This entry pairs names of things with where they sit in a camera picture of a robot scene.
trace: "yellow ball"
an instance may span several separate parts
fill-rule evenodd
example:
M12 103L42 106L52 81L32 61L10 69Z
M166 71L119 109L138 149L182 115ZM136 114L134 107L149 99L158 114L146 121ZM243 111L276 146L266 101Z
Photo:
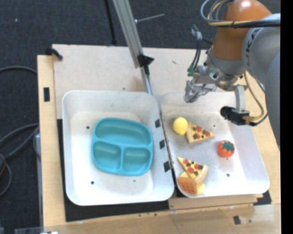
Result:
M188 130L188 121L183 117L178 117L173 124L174 131L180 135L184 135Z

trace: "black floor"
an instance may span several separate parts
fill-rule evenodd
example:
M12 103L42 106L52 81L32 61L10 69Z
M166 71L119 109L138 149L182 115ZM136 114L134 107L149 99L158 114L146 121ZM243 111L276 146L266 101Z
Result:
M199 14L204 0L129 0L134 17L165 16L138 23L143 47L194 48L188 28L196 24L203 37L215 29ZM281 11L281 0L258 0L271 12ZM126 46L111 0L111 15L118 46ZM0 0L0 68L24 66L37 69L37 55L53 43L110 45L111 31L104 0ZM9 132L38 123L37 76L24 69L0 72L0 139ZM0 146L7 155L34 131L20 132ZM12 171L9 190L0 197L0 218L5 233L39 226L36 154L32 142L7 160ZM5 171L0 192L9 181Z

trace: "toy tomato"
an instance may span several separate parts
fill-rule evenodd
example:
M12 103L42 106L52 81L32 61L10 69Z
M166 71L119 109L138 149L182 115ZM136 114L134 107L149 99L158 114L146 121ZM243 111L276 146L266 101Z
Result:
M234 154L235 146L228 140L222 140L218 143L217 150L222 157L231 157Z

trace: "toy pizza slice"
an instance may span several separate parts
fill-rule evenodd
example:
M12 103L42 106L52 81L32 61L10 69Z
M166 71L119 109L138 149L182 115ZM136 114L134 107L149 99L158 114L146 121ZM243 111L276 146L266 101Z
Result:
M199 164L198 162L191 161L187 158L178 157L178 161L188 177L194 179L196 184L201 183L209 171L207 165Z
M212 132L207 131L203 127L197 126L188 121L188 130L186 132L186 137L189 143L202 141L213 136L214 134Z
M205 189L205 184L203 182L196 184L195 180L189 178L186 172L183 172L180 177L177 178L177 182L180 188L189 194L202 194Z

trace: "wooden table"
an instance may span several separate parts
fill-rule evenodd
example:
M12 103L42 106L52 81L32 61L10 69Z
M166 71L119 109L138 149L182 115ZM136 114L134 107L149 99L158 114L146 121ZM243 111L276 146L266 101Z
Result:
M55 44L53 47L63 55L63 60L58 60L55 56L38 56L42 207L45 227L57 226L57 230L65 230L65 233L69 233L69 230L73 233L76 228L83 230L83 233L91 233L93 228L98 228L98 230L117 228L118 232L127 233L126 230L135 231L135 225L138 224L145 227L142 229L145 232L139 229L141 233L151 233L152 228L158 230L159 226L164 233L179 233L179 227L183 225L183 222L187 222L189 219L194 220L194 216L198 217L201 214L205 214L205 217L208 214L210 219L214 219L212 216L215 214L221 214L222 217L218 219L223 219L224 223L218 223L218 228L221 228L222 224L226 226L228 219L236 228L231 216L244 214L260 219L262 216L270 214L273 218L267 219L266 227L272 233L274 230L278 230L278 226L276 227L274 222L276 218L279 222L281 219L280 151L268 120L254 127L253 132L270 178L269 192L272 205L254 207L253 203L257 202L257 198L261 195L221 196L208 200L177 198L173 195L169 199L170 210L168 211L66 222L57 130L57 119L61 117L62 96L67 90L74 89L144 91L144 86L140 71L133 67L129 50L126 47L61 44ZM150 65L150 78L155 95L183 92L185 81L188 79L186 69L194 57L194 50L145 48L144 52L145 55L155 58ZM101 72L103 78L100 78L101 82L91 85L89 81L96 72ZM256 81L250 78L250 82L254 92L259 96L259 100L265 105L264 94ZM248 91L246 97L247 109L253 115L259 114L259 108ZM257 228L254 220L252 222L252 226ZM199 224L202 225L202 222L192 221L191 228L199 226Z

